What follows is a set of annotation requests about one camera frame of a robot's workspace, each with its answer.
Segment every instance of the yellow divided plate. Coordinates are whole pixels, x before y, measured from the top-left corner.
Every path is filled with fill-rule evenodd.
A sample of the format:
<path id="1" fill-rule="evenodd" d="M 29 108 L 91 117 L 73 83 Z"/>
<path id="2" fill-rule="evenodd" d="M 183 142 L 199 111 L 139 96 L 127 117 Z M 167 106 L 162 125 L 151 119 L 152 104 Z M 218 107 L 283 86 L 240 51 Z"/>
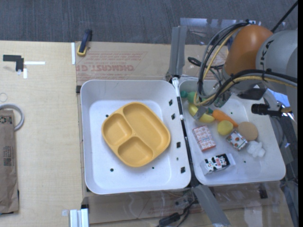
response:
<path id="1" fill-rule="evenodd" d="M 145 104 L 132 102 L 108 116 L 102 136 L 126 165 L 143 166 L 160 155 L 170 143 L 162 120 Z"/>

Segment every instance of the carrot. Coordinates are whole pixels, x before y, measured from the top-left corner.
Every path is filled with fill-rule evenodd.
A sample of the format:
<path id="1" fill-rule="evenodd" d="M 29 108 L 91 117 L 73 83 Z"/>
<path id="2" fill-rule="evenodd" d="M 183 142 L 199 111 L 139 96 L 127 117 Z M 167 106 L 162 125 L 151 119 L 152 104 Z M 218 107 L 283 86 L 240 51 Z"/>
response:
<path id="1" fill-rule="evenodd" d="M 212 116 L 216 119 L 216 120 L 219 120 L 219 121 L 222 121 L 222 120 L 228 120 L 229 122 L 231 122 L 233 124 L 233 126 L 235 128 L 238 127 L 238 124 L 230 117 L 228 116 L 226 113 L 222 112 L 221 110 L 219 109 L 214 109 L 213 110 L 213 113 L 212 113 Z"/>

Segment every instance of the lemon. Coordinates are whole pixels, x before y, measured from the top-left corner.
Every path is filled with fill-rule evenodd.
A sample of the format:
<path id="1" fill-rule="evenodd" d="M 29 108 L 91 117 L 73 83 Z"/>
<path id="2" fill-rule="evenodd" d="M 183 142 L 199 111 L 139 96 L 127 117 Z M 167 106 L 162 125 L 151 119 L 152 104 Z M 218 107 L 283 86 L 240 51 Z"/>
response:
<path id="1" fill-rule="evenodd" d="M 188 111 L 189 111 L 191 116 L 194 116 L 196 114 L 196 112 L 198 111 L 198 108 L 197 108 L 196 105 L 194 105 L 192 103 L 189 103 L 188 104 Z M 205 113 L 200 117 L 199 121 L 202 122 L 202 123 L 211 123 L 211 122 L 214 121 L 214 117 Z"/>
<path id="2" fill-rule="evenodd" d="M 217 130 L 221 135 L 228 135 L 233 130 L 233 124 L 228 120 L 222 120 L 218 123 Z"/>

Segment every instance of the red and white box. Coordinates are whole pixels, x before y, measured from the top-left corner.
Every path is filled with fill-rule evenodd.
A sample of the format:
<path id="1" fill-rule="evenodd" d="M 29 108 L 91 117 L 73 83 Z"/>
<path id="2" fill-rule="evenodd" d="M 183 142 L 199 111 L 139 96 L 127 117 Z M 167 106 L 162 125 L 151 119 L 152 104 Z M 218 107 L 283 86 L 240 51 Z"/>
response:
<path id="1" fill-rule="evenodd" d="M 214 142 L 213 137 L 206 125 L 193 129 L 193 134 L 202 151 L 214 148 L 216 146 L 216 143 Z"/>

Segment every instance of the small box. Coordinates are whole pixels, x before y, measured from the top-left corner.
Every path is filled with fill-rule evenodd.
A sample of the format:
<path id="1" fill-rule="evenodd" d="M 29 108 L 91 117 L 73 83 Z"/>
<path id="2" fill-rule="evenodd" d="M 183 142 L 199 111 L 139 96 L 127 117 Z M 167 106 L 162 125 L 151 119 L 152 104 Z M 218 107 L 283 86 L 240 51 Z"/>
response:
<path id="1" fill-rule="evenodd" d="M 224 170 L 227 167 L 233 165 L 235 165 L 235 161 L 232 157 L 232 154 L 221 154 L 213 156 L 208 159 L 204 159 L 200 163 L 204 175 Z"/>
<path id="2" fill-rule="evenodd" d="M 193 134 L 201 151 L 205 151 L 216 146 L 216 143 L 213 141 L 213 137 L 206 125 L 193 129 Z"/>
<path id="3" fill-rule="evenodd" d="M 238 151 L 247 145 L 247 140 L 239 132 L 233 131 L 226 140 Z"/>

